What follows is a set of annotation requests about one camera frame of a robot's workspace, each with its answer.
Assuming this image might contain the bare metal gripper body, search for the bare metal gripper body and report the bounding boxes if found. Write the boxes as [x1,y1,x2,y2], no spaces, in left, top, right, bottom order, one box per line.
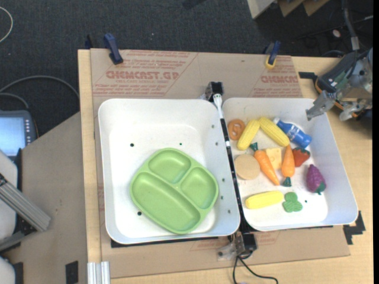
[325,51,373,104]

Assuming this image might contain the blue bottle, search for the blue bottle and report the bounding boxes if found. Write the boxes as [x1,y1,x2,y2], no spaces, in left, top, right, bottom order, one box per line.
[272,117,313,149]

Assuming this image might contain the yellow corn cob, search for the yellow corn cob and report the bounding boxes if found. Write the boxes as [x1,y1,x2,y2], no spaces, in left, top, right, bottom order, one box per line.
[245,190,285,210]
[258,116,291,148]
[236,119,261,151]

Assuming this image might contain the red strawberry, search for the red strawberry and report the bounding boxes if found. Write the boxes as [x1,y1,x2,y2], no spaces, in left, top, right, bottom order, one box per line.
[292,146,311,168]

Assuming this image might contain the white plastic tray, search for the white plastic tray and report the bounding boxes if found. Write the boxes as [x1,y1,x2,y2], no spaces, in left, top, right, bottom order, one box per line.
[221,97,359,232]
[97,98,241,245]

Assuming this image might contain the orange carrot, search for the orange carrot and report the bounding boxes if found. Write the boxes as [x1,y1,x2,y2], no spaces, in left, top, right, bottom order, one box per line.
[249,142,281,186]
[280,144,296,188]

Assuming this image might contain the yellow cheese wedge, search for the yellow cheese wedge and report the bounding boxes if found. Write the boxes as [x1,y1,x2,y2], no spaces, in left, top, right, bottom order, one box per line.
[265,147,283,172]

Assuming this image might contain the purple grapes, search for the purple grapes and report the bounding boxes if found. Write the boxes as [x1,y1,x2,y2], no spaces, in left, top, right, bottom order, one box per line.
[306,164,327,196]

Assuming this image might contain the orange pretzel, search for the orange pretzel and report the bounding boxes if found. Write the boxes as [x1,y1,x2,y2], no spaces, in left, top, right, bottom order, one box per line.
[227,118,246,141]

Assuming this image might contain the tan round biscuit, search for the tan round biscuit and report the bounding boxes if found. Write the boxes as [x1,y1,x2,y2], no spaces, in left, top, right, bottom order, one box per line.
[233,153,261,181]

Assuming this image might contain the thin black and white rod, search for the thin black and white rod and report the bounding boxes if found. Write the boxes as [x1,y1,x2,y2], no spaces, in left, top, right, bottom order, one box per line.
[213,93,251,235]

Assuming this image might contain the green leaf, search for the green leaf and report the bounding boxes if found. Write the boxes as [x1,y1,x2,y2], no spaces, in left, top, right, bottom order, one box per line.
[281,191,304,214]

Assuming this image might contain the brown cardboard board red print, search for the brown cardboard board red print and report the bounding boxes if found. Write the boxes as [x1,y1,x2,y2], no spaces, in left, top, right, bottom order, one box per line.
[89,48,352,279]

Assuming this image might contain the green divided plate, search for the green divided plate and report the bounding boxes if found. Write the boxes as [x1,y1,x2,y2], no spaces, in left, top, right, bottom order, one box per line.
[129,147,220,235]

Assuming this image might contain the black block with wires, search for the black block with wires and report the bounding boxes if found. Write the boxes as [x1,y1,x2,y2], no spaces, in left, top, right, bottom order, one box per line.
[203,81,224,101]
[217,232,259,262]

